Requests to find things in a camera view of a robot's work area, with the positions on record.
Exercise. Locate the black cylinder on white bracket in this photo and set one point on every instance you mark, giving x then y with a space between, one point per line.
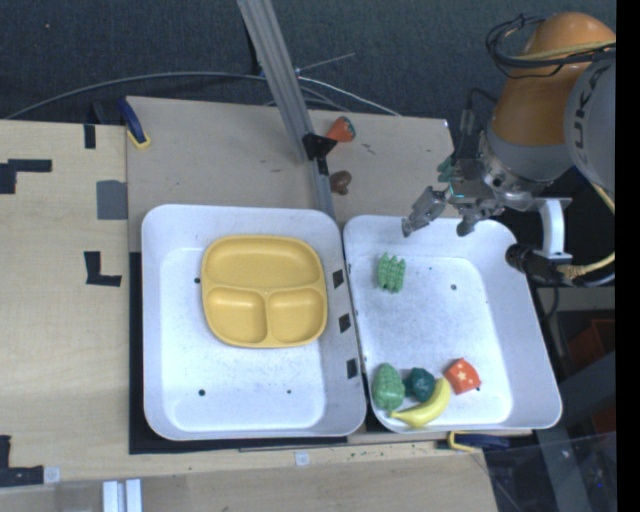
552 225

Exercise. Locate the yellow banana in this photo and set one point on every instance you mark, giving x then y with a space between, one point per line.
430 407

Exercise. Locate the white plastic tray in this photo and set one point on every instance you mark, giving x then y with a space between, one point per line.
240 385
440 325

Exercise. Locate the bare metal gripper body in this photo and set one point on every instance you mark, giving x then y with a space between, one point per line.
480 192

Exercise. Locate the orange toy carrot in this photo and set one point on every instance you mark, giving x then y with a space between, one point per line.
340 130

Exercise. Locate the brown toy mushroom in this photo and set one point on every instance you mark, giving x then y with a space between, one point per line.
340 181

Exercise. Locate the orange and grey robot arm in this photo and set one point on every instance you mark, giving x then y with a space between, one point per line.
537 115

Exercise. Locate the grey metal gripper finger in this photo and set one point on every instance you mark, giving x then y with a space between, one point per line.
425 207
469 224

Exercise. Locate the yellow divided plate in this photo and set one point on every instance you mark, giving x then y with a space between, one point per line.
262 265

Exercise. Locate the light green toy grapes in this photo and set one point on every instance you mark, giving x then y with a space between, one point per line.
391 272

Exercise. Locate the red carton with star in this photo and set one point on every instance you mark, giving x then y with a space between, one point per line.
462 377

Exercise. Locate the dark green toy broccoli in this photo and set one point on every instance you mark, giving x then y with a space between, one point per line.
420 384

